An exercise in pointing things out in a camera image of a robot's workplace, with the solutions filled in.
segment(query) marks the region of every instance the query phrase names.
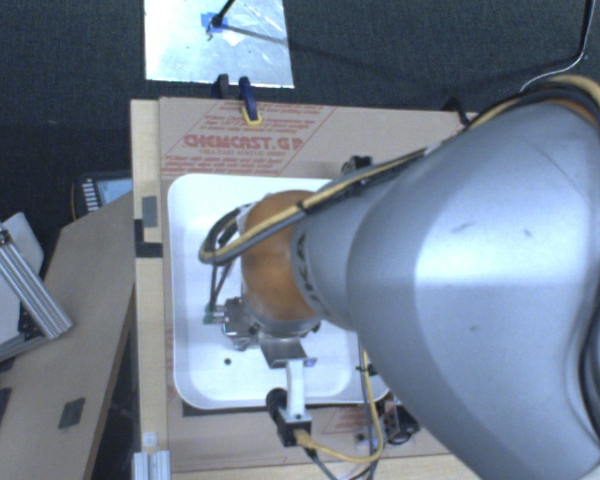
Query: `dark floor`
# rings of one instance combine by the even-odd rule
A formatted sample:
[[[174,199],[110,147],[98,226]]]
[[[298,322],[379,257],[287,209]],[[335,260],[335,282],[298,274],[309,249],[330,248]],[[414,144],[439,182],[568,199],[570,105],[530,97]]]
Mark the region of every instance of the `dark floor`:
[[[438,109],[455,96],[470,110],[573,55],[585,3],[283,1],[296,88],[258,98]],[[143,0],[0,0],[0,217],[24,211],[46,249],[70,220],[79,175],[129,168],[131,99],[210,93],[146,81],[143,41]],[[600,82],[600,0],[575,72]],[[112,463],[128,445],[120,397],[111,428],[124,435],[110,438],[124,444]],[[108,471],[124,478],[116,464]]]

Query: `metal hinge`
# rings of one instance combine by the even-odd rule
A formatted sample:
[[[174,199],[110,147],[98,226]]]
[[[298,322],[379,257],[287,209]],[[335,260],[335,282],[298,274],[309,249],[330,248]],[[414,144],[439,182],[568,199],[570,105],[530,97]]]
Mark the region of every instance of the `metal hinge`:
[[[171,454],[168,450],[149,455],[133,454],[133,480],[171,480]]]

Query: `silver metal sheet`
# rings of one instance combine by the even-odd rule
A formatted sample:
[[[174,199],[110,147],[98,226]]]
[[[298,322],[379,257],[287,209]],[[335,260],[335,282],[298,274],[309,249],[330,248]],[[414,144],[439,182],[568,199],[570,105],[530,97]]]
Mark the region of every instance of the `silver metal sheet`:
[[[236,0],[209,40],[208,20],[227,0],[145,0],[146,77],[293,88],[282,0]]]

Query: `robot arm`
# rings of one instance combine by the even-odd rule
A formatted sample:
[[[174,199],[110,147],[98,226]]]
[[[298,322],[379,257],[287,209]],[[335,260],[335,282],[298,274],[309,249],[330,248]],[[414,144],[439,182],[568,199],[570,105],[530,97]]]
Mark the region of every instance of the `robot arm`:
[[[480,477],[581,478],[600,463],[599,92],[557,79],[433,151],[265,198],[200,257],[244,254],[247,302],[274,334],[357,331]]]

